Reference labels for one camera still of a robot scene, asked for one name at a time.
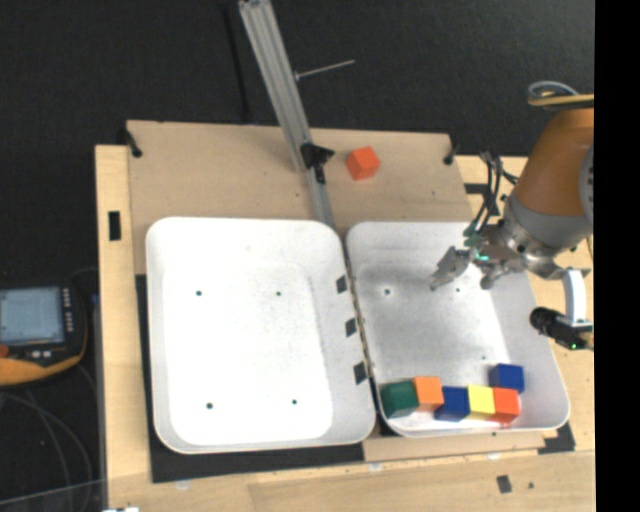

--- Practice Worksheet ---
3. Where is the red-orange cube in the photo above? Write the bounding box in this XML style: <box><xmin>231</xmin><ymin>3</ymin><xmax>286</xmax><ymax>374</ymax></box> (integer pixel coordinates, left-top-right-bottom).
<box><xmin>345</xmin><ymin>145</ymin><xmax>382</xmax><ymax>182</ymax></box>
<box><xmin>492</xmin><ymin>386</ymin><xmax>522</xmax><ymax>426</ymax></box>

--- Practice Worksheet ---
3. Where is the thin black and white rod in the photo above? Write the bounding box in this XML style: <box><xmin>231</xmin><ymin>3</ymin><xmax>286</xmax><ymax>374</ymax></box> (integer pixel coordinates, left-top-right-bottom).
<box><xmin>343</xmin><ymin>239</ymin><xmax>377</xmax><ymax>387</ymax></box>

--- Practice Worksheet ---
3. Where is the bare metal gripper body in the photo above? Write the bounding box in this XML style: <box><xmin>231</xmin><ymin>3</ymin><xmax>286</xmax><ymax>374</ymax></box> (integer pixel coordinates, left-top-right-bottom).
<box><xmin>468</xmin><ymin>221</ymin><xmax>567</xmax><ymax>281</ymax></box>

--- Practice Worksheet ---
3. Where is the brown cardboard board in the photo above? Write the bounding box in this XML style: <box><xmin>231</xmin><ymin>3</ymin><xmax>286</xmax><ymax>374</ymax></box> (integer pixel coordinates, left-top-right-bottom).
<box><xmin>125</xmin><ymin>119</ymin><xmax>547</xmax><ymax>464</ymax></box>

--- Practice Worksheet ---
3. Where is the blue cube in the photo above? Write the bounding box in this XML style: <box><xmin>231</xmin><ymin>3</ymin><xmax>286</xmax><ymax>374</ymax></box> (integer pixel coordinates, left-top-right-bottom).
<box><xmin>487</xmin><ymin>362</ymin><xmax>526</xmax><ymax>394</ymax></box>
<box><xmin>433</xmin><ymin>385</ymin><xmax>472</xmax><ymax>423</ymax></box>

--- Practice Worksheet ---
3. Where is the green cube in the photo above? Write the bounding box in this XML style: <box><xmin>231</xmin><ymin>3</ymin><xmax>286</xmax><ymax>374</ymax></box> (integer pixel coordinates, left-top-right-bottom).
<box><xmin>379</xmin><ymin>380</ymin><xmax>420</xmax><ymax>420</ymax></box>

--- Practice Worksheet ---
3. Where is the light orange cube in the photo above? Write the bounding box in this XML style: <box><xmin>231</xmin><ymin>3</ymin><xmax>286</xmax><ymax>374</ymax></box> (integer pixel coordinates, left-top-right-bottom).
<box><xmin>412</xmin><ymin>375</ymin><xmax>446</xmax><ymax>413</ymax></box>

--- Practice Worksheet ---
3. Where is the yellow cube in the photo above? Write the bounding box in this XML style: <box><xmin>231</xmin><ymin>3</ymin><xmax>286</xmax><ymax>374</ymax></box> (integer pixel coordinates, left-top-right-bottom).
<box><xmin>466</xmin><ymin>384</ymin><xmax>497</xmax><ymax>422</ymax></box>

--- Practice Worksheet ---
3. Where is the white plastic tray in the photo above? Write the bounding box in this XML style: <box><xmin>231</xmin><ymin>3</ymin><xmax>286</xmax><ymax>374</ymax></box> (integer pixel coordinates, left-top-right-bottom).
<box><xmin>344</xmin><ymin>220</ymin><xmax>572</xmax><ymax>441</ymax></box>
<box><xmin>144</xmin><ymin>215</ymin><xmax>378</xmax><ymax>456</ymax></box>

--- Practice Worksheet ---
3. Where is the black cylinder on white bracket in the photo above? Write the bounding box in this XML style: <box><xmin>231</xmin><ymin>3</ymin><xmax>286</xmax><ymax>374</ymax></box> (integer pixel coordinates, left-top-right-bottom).
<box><xmin>529</xmin><ymin>267</ymin><xmax>596</xmax><ymax>352</ymax></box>

